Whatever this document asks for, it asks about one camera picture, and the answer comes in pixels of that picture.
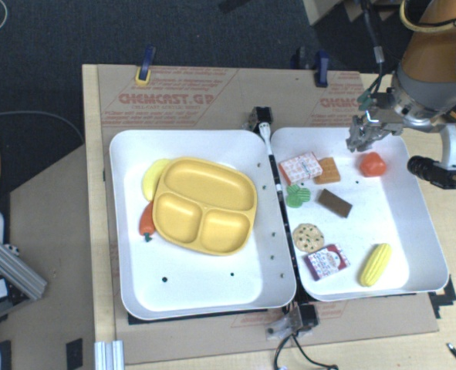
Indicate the brown cardboard board red print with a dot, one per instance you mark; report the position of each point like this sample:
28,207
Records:
196,91

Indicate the black cylinder on white bracket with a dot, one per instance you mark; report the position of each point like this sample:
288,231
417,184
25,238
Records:
436,168

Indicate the orange red pepper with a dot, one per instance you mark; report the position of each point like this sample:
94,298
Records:
372,164

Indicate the chocolate chip cookie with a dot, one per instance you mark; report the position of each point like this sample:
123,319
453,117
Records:
308,237

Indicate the red and white packet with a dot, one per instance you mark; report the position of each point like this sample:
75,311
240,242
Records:
327,262

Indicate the orange carrot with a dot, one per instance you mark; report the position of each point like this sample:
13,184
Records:
146,220

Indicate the green broccoli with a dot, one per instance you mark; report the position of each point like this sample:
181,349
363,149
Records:
298,196

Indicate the yellow banana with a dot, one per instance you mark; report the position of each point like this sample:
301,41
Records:
152,179

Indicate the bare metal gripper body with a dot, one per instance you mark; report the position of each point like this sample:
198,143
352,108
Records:
389,118

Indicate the white plastic tray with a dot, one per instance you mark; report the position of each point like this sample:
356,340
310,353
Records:
374,218
196,276

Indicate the orange waffle biscuit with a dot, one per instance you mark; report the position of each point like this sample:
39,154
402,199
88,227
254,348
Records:
328,170

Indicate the yellow divided plate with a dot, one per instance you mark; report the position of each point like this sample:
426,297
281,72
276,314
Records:
204,204

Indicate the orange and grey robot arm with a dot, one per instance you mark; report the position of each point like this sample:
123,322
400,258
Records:
432,44

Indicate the orange and white carton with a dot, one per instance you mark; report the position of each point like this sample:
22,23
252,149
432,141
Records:
300,168

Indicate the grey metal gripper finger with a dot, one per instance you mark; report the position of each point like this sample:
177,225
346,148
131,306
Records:
367,139
354,139

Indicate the brown chocolate bar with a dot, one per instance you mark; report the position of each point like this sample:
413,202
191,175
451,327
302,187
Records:
335,202

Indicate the thin black and white rod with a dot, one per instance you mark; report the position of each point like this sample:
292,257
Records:
279,191

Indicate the yellow corn cob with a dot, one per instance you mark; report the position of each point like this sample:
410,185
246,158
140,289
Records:
375,264

